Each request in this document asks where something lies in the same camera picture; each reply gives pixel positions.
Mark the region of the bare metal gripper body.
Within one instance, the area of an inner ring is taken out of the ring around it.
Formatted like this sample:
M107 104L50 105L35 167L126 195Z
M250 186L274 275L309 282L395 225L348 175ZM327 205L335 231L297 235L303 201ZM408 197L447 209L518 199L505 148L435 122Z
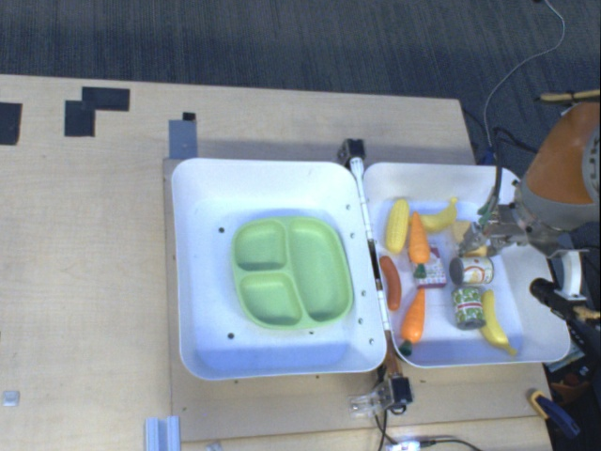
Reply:
M530 243L536 215L517 202L486 204L480 208L480 226L486 242L490 237L503 236L509 246L525 246Z

